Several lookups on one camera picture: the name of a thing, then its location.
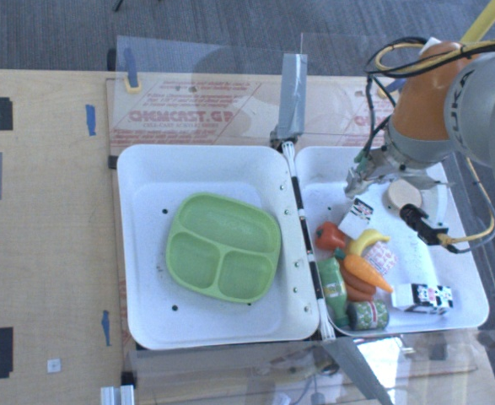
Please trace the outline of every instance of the blue tape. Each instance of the blue tape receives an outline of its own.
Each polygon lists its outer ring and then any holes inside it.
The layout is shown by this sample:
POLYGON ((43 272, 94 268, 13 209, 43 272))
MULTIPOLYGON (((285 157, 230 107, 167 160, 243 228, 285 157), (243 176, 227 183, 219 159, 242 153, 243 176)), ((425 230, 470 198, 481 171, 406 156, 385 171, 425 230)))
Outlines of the blue tape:
POLYGON ((399 93, 402 91, 402 88, 405 85, 405 79, 403 78, 398 78, 392 83, 388 84, 385 86, 385 89, 388 90, 388 93, 393 93, 394 91, 399 90, 399 93))
POLYGON ((137 62, 131 48, 126 48, 123 52, 127 65, 127 78, 132 89, 138 87, 137 62))
POLYGON ((101 326, 103 326, 103 333, 105 334, 106 346, 110 346, 110 320, 109 311, 103 310, 103 317, 101 318, 101 326))
POLYGON ((95 107, 93 105, 86 105, 86 124, 88 124, 89 136, 95 135, 95 107))

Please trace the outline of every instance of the yellow cable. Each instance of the yellow cable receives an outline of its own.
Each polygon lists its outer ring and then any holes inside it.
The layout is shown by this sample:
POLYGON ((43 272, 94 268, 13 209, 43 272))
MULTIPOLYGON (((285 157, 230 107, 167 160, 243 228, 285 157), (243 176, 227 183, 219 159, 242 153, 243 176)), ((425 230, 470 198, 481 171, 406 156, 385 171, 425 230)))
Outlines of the yellow cable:
MULTIPOLYGON (((491 198, 488 196, 487 191, 485 190, 485 187, 480 182, 480 179, 476 173, 476 169, 474 168, 474 165, 472 164, 472 161, 469 158, 466 158, 466 164, 468 165, 468 169, 470 170, 470 172, 474 176, 474 179, 477 182, 477 185, 479 186, 480 190, 483 192, 483 195, 488 200, 489 206, 492 206, 491 198)), ((481 233, 477 233, 474 235, 468 235, 466 237, 459 237, 459 238, 450 237, 447 234, 438 234, 437 237, 440 240, 440 244, 442 246, 453 245, 455 243, 462 243, 464 241, 478 240, 478 239, 481 239, 487 235, 490 235, 493 232, 494 227, 495 227, 495 218, 494 218, 494 215, 492 214, 492 207, 489 208, 489 215, 491 216, 491 222, 490 222, 489 226, 484 231, 482 231, 481 233)))
POLYGON ((458 57, 460 54, 464 52, 474 52, 475 50, 483 48, 485 46, 495 46, 495 39, 484 40, 482 42, 476 42, 473 44, 466 44, 456 50, 445 52, 444 54, 441 55, 432 56, 425 60, 420 60, 418 62, 413 63, 411 66, 405 67, 403 69, 394 69, 392 67, 387 67, 384 64, 382 64, 381 61, 382 57, 390 51, 394 51, 397 48, 418 48, 419 46, 422 47, 423 45, 402 43, 402 44, 387 46, 386 48, 380 50, 379 53, 375 56, 374 64, 381 71, 393 72, 393 73, 399 73, 405 75, 407 73, 414 73, 418 70, 431 68, 436 64, 440 64, 448 61, 450 58, 458 57))
POLYGON ((495 0, 491 0, 460 41, 465 43, 480 41, 494 23, 495 0))

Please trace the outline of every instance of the toy banana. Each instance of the toy banana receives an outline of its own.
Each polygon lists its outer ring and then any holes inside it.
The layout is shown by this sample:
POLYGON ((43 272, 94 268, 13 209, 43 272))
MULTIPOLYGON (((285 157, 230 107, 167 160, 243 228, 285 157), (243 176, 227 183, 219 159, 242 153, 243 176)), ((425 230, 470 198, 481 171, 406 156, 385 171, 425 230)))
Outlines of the toy banana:
POLYGON ((356 240, 350 240, 347 247, 347 254, 354 253, 362 255, 363 250, 377 241, 390 241, 388 235, 383 235, 377 229, 367 228, 356 240))

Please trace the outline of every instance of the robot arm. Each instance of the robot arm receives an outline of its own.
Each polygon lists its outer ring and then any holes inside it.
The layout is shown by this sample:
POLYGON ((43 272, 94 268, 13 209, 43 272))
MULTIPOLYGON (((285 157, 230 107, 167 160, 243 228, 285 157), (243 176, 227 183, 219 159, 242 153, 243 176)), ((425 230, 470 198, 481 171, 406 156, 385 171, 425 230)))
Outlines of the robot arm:
POLYGON ((454 151, 491 167, 495 178, 495 51, 463 52, 461 57, 463 49, 438 40, 422 48, 423 65, 450 53, 457 58, 406 80, 394 113, 377 128, 384 129, 384 144, 364 148, 348 172, 349 197, 372 183, 399 178, 428 189, 438 182, 426 169, 454 151))

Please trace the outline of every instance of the green toy bottle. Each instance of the green toy bottle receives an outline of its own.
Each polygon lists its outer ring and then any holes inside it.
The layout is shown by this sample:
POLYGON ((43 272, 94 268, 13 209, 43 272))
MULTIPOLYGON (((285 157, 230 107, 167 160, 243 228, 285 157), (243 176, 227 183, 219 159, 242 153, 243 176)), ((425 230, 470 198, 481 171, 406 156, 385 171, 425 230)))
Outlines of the green toy bottle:
POLYGON ((332 257, 316 263, 322 282, 326 304, 333 311, 333 322, 337 327, 347 326, 347 289, 337 259, 332 257))

